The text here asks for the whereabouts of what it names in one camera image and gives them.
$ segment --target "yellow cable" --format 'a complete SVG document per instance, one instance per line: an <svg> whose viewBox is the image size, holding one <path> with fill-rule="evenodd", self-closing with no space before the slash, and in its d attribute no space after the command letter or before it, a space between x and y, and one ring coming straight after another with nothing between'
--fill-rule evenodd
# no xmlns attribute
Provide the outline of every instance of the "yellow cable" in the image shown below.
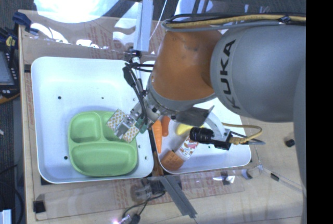
<svg viewBox="0 0 333 224"><path fill-rule="evenodd" d="M247 141L250 141L258 136L260 136L262 134L262 128L259 127L259 126L255 126L255 125L238 125L238 124L230 124L230 123L222 123L224 126L228 126L228 127L235 127L235 128L255 128L255 129L258 129L259 132L257 132L256 134L254 135L250 135L246 138L242 138L242 137L231 137L229 139L229 142L230 143L233 143L233 144L242 144L242 143L246 143Z"/></svg>
<svg viewBox="0 0 333 224"><path fill-rule="evenodd" d="M202 21L194 21L194 22L182 22L182 23L167 23L166 26L170 28L185 28L185 27L193 27L199 25L213 25L213 24L223 24L229 22L238 22L238 21L259 21L259 20L277 20L279 18L284 17L285 15L272 15L272 14L255 14L255 15L244 15L244 16L235 16L214 20L202 20ZM291 21L296 22L305 22L306 17L302 16L288 16Z"/></svg>

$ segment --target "table surface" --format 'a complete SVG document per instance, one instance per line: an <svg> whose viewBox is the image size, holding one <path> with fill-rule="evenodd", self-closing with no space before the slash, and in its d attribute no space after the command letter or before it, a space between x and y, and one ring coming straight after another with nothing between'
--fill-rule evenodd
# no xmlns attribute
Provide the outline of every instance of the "table surface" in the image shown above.
<svg viewBox="0 0 333 224"><path fill-rule="evenodd" d="M24 155L24 188L26 223L112 223L120 219L124 209L107 210L97 213L80 214L75 216L54 218L51 213L36 214L33 211L33 202L43 196L55 197L54 203L61 199L56 197L60 190L59 185L43 187L45 193L35 197L41 183L36 179L35 141L32 140L34 130L30 117L33 109L29 106L31 98L27 89L27 78L30 74L24 72L26 64L23 56L24 49L28 48L22 40L22 29L19 29L19 62L21 84L21 107L23 129L23 155ZM246 119L250 124L259 125L264 134L261 140L264 146L256 146L252 155L257 155L258 164L263 168L260 176L251 180L242 180L243 191L230 192L208 197L190 199L197 211L195 219L182 216L173 202L147 205L141 214L141 223L300 223L302 212L302 188L295 147L285 146L287 139L293 138L292 123L272 124ZM271 173L277 175L280 181L271 178ZM85 184L72 184L64 190L79 190ZM72 192L70 199L76 199L76 192ZM72 203L71 210L77 210L76 203Z"/></svg>

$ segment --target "orange carrot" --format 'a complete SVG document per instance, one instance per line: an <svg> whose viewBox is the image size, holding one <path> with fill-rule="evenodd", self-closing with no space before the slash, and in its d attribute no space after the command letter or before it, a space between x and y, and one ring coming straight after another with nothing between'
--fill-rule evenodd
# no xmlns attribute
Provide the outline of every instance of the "orange carrot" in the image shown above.
<svg viewBox="0 0 333 224"><path fill-rule="evenodd" d="M163 116L162 118L162 136L166 137L169 135L169 122L170 118L168 116Z"/></svg>
<svg viewBox="0 0 333 224"><path fill-rule="evenodd" d="M152 125L152 132L154 134L157 152L160 154L162 151L162 123L160 120L155 121Z"/></svg>

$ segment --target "transparent plastic sheet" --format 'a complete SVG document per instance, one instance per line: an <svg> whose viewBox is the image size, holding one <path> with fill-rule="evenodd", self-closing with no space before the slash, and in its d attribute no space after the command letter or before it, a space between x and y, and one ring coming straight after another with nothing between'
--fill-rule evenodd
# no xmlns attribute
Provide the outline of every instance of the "transparent plastic sheet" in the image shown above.
<svg viewBox="0 0 333 224"><path fill-rule="evenodd" d="M139 2L90 0L94 4L91 4L89 8L87 4L81 4L86 0L70 1L75 1L73 7L67 7L69 4L64 0L60 0L59 3L56 3L55 0L48 2L35 0L34 11L23 11L32 20L31 27L40 31L38 35L22 31L23 44L34 45L33 48L26 47L23 50L25 64L31 64L40 56L127 60L128 50L135 45L137 39L135 30L140 14L138 12ZM235 14L270 11L269 7L232 5L208 0L152 1L153 14L149 49L143 53L142 62L155 59L165 33L160 23L175 14L201 12ZM29 76L27 85L31 87ZM30 110L33 112L32 94L28 96L28 99L30 99ZM31 118L33 116L30 116L30 124L31 129L34 130ZM216 223L221 223L219 222L221 219L224 221L222 223L240 223L295 216L294 213L285 209L273 212L274 207L281 203L281 196L286 193L288 196L296 197L296 202L285 203L284 207L295 208L297 214L300 215L299 209L302 202L300 186L289 180L288 177L278 177L279 181L274 180L273 172L262 167L258 148L250 147L252 160L244 167L174 176L180 178L183 192L198 211L199 223L201 220L208 219L207 213L200 209L200 203L197 204L205 197L209 197L208 200L205 200L207 207L214 207L220 201L228 204L216 211L219 219L216 220ZM35 200L42 199L47 209L44 213L36 214L38 220L126 209L138 203L132 198L131 190L142 185L140 179L134 179L42 186L38 173L34 173L34 183ZM255 204L252 204L253 198L257 200ZM166 194L149 204L171 201L170 196ZM235 209L230 208L229 205L235 205ZM173 211L172 214L169 218L180 215L178 211Z"/></svg>

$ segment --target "green plate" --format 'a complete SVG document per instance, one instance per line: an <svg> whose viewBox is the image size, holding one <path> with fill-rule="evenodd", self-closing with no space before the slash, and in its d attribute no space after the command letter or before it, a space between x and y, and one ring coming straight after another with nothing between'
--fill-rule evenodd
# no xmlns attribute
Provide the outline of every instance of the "green plate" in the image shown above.
<svg viewBox="0 0 333 224"><path fill-rule="evenodd" d="M131 172L137 164L137 146L119 139L107 126L113 112L87 111L75 115L68 129L70 161L80 173L109 177Z"/></svg>

